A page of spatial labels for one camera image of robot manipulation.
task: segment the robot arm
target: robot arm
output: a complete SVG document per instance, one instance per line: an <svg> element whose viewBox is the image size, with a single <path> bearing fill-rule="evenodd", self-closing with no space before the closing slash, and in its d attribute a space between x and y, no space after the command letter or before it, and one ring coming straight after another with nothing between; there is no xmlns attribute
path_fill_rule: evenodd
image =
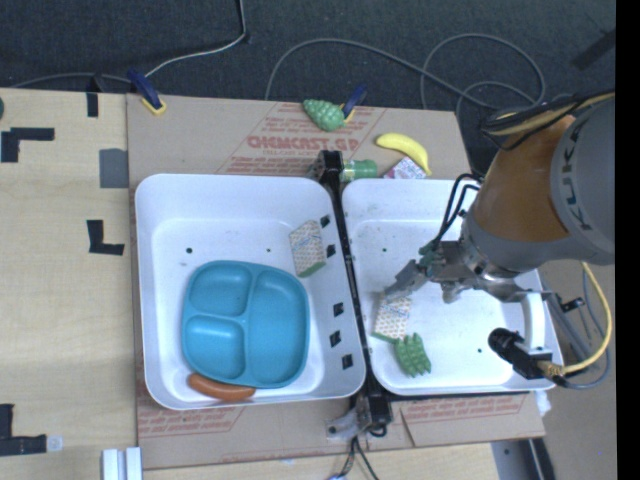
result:
<svg viewBox="0 0 640 480"><path fill-rule="evenodd" d="M569 108L585 106L585 101ZM459 239L441 240L444 228L458 214L455 211L445 215L441 232L419 250L421 257L411 260L385 289L386 297L407 296L430 281L441 285L445 302L473 288L503 302L521 303L525 336L496 330L489 342L525 377L541 376L535 365L552 363L543 357L546 351L533 352L540 350L535 322L541 301L550 294L532 294L519 287L515 278L557 259L600 265L615 262L615 94L598 95L595 101L577 117L543 108L530 119L534 132L527 135L523 135L527 122L510 116L508 121L516 123L502 131L515 133L496 155L485 179L474 180L478 194L461 215ZM456 180L452 197L463 178ZM536 297L540 304L533 300ZM513 352L509 357L502 353L506 345Z"/></svg>

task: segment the cardboard sheet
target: cardboard sheet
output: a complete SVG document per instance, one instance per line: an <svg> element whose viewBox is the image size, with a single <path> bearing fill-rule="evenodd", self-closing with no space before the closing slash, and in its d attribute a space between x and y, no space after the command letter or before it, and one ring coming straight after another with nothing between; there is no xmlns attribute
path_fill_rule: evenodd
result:
<svg viewBox="0 0 640 480"><path fill-rule="evenodd" d="M388 132L403 133L427 149L433 178L453 179L469 165L455 116L449 112L358 107L345 128L319 130L300 104L163 97L154 116L139 96L127 96L130 196L157 173L303 176L321 150L344 160L374 160L378 175L403 155L375 145ZM132 273L137 366L138 443L144 468L166 468L343 453L327 438L327 421L342 416L348 400L260 407L170 411L144 383L141 322L132 211ZM486 442L544 434L533 394L449 397L393 404L394 422L370 450Z"/></svg>

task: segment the blue plate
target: blue plate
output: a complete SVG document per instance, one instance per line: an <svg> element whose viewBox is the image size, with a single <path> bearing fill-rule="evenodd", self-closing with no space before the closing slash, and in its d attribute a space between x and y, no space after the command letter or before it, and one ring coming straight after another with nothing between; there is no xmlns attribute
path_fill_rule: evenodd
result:
<svg viewBox="0 0 640 480"><path fill-rule="evenodd" d="M182 352L210 379L279 388L304 369L309 348L309 299L283 270L239 261L198 268L182 313Z"/></svg>

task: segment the gray metal piece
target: gray metal piece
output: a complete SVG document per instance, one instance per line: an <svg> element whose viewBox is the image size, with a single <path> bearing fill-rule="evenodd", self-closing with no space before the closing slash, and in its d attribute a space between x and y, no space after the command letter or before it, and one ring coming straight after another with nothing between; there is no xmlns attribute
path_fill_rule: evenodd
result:
<svg viewBox="0 0 640 480"><path fill-rule="evenodd" d="M356 404L344 415L326 422L325 429L329 441L349 442L373 424L368 399L359 394Z"/></svg>
<svg viewBox="0 0 640 480"><path fill-rule="evenodd" d="M480 254L466 237L464 224L460 240L440 242L437 257L429 279L440 283L446 303L468 289L484 290L502 302L518 302L526 294L513 280L517 273L496 267Z"/></svg>
<svg viewBox="0 0 640 480"><path fill-rule="evenodd" d="M408 297L428 281L425 269L416 260L411 260L396 274L396 282L384 289L388 300Z"/></svg>

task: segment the yellow banana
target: yellow banana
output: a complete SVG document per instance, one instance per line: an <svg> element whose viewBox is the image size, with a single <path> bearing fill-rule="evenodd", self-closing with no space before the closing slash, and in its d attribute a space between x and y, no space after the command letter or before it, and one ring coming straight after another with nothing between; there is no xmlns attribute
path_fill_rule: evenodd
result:
<svg viewBox="0 0 640 480"><path fill-rule="evenodd" d="M376 144L382 148L395 149L404 153L418 164L427 176L431 176L427 150L415 139L401 133L385 133L376 139Z"/></svg>

